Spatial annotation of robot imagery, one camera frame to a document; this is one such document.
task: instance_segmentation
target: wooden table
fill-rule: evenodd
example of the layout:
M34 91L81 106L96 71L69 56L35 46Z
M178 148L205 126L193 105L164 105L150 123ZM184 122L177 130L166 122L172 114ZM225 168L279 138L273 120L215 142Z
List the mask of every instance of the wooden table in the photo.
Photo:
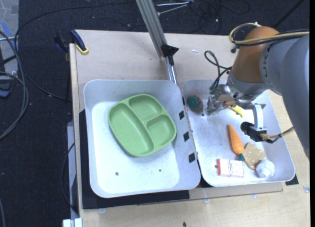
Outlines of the wooden table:
M190 199L97 209L82 208L79 112L84 110L83 88L93 79L168 79L163 59L159 59L148 33L77 30L89 53L82 55L70 44L70 66L75 139L79 217L84 227L306 227L310 217L310 162L295 133L285 137L299 184L252 184L223 188L197 187ZM215 79L217 69L204 58L215 53L220 65L231 66L236 54L227 36L170 34L169 45L178 47L174 55L178 85L194 79ZM291 127L282 97L269 92L282 130Z

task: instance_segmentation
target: blue clip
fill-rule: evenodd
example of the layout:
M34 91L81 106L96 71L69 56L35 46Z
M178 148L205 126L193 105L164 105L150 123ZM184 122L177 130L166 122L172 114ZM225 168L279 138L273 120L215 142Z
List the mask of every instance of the blue clip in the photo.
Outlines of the blue clip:
M0 84L0 97L7 97L10 94L10 83Z
M81 52L81 54L87 54L89 52L89 49L87 48L87 46L84 45L84 42L81 39L80 35L75 30L72 30L70 34L74 39L76 47Z

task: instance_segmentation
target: black mat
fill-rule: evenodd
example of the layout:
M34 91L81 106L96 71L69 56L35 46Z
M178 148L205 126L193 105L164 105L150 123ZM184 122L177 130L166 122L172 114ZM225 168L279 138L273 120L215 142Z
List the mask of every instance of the black mat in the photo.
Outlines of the black mat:
M299 1L195 0L190 6L161 14L160 21L164 32L228 35L246 22L273 27ZM69 64L55 47L54 35L63 31L70 38L72 29L146 32L146 28L134 0L20 0L19 22L23 27L19 53L25 71L41 88L61 99L43 93L27 79L27 112L15 130L0 141L0 196L7 227L55 227L70 218L61 190L61 169L67 153L71 104L62 100L69 98ZM309 27L310 0L302 1L277 25L279 31ZM10 97L0 99L0 130L17 117L20 101L21 86L12 84Z
M114 198L102 198L96 195L90 185L88 134L85 111L80 112L80 148L81 148L81 172L82 172L82 203L84 209L97 209L134 205L143 203L154 203L163 201L174 201L189 199L189 192L173 191L162 193L150 193L141 195L120 196Z

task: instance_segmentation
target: metal pole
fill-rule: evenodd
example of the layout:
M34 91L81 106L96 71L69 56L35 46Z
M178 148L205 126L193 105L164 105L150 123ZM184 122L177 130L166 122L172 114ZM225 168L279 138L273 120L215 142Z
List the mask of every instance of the metal pole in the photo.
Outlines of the metal pole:
M173 58L165 56L162 51L162 46L167 45L167 42L152 0L136 0L136 2L158 56L165 58L165 66L169 79L175 84L178 84L174 63L172 63Z

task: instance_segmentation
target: black floor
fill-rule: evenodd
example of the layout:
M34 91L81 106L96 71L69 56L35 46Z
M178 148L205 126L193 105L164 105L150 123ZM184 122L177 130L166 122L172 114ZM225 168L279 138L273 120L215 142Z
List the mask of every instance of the black floor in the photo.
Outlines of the black floor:
M247 22L281 32L309 29L310 0L194 0L162 14L160 21L164 32L174 33L228 35ZM20 0L19 23L19 55L30 100L16 128L0 140L0 198L7 227L56 227L70 218L61 174L71 102L66 101L69 64L54 36L62 31L70 39L72 29L146 28L134 0ZM14 81L10 96L0 98L0 134L18 117L21 104L22 86Z

